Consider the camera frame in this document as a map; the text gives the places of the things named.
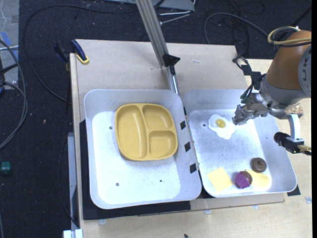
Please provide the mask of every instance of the table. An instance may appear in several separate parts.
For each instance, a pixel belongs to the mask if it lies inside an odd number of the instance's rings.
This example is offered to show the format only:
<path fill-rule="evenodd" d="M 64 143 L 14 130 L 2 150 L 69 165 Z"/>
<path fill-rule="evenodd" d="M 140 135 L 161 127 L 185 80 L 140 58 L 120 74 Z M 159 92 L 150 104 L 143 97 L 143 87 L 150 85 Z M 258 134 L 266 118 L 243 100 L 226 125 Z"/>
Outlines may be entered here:
<path fill-rule="evenodd" d="M 232 198 L 198 198 L 191 211 L 84 220 L 82 213 L 79 122 L 85 119 L 83 100 L 93 89 L 168 89 L 165 71 L 159 67 L 151 43 L 77 40 L 89 64 L 70 54 L 73 126 L 76 156 L 79 224 L 84 238 L 99 237 L 312 237 L 311 156 L 289 154 L 301 195 L 286 193 Z M 232 62 L 234 46 L 167 44 L 180 57 L 175 66 L 180 97 L 191 89 L 246 89 L 250 79 Z M 250 60 L 254 71 L 266 72 L 270 60 Z M 302 138 L 311 145 L 311 100 L 302 101 Z M 277 121 L 289 133 L 287 121 Z"/>

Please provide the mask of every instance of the yellow plate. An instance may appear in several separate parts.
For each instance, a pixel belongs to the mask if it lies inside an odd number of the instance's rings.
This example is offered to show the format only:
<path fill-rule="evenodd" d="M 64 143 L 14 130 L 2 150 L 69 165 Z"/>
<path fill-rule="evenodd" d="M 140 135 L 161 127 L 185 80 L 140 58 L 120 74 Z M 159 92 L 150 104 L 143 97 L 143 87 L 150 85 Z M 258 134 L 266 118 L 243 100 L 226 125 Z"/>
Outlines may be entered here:
<path fill-rule="evenodd" d="M 120 153 L 133 161 L 162 160 L 175 154 L 178 141 L 174 120 L 163 106 L 123 105 L 115 113 Z"/>

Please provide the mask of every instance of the black floor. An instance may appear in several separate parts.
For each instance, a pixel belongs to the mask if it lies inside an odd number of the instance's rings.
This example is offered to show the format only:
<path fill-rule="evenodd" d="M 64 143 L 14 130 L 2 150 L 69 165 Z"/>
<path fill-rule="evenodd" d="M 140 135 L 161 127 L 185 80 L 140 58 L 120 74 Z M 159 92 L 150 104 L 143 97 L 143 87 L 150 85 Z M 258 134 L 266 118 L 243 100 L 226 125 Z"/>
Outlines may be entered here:
<path fill-rule="evenodd" d="M 164 24 L 162 30 L 167 42 L 207 44 L 205 20 L 219 12 L 238 15 L 267 33 L 292 24 L 311 30 L 311 6 L 312 0 L 197 0 L 194 13 Z M 263 33 L 228 15 L 212 16 L 206 34 L 211 44 L 236 45 L 238 53 L 247 59 L 272 59 L 276 53 Z M 67 146 L 62 147 L 72 130 L 71 106 L 67 103 L 69 73 L 55 55 L 54 45 L 62 41 L 70 52 L 72 39 L 149 40 L 135 5 L 93 0 L 20 0 L 19 61 L 29 110 L 17 135 L 0 150 L 0 161 L 10 161 L 12 165 L 10 176 L 0 176 L 0 214 L 6 238 L 57 238 L 63 230 L 70 229 L 58 189 L 62 153 L 60 188 L 68 208 Z M 58 97 L 44 88 L 34 72 Z M 0 141 L 18 124 L 22 105 L 23 98 L 16 90 L 0 96 Z"/>

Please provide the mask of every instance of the teal object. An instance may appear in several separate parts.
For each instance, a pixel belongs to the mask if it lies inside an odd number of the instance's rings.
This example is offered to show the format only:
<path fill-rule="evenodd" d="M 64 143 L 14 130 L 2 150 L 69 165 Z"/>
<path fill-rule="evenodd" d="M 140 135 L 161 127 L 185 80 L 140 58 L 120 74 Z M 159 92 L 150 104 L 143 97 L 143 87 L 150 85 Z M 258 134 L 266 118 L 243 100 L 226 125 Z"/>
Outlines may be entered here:
<path fill-rule="evenodd" d="M 3 161 L 0 167 L 0 174 L 6 176 L 12 173 L 10 161 Z"/>

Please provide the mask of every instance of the toy fried egg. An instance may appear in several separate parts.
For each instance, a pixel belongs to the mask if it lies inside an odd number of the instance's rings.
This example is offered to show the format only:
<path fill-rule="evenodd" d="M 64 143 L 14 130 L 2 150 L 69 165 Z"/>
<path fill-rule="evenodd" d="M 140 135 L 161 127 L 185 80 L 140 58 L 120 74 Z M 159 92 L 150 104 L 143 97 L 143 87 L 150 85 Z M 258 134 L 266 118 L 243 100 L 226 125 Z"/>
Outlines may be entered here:
<path fill-rule="evenodd" d="M 234 124 L 219 115 L 212 115 L 209 118 L 209 129 L 217 133 L 219 137 L 230 139 L 234 133 Z"/>

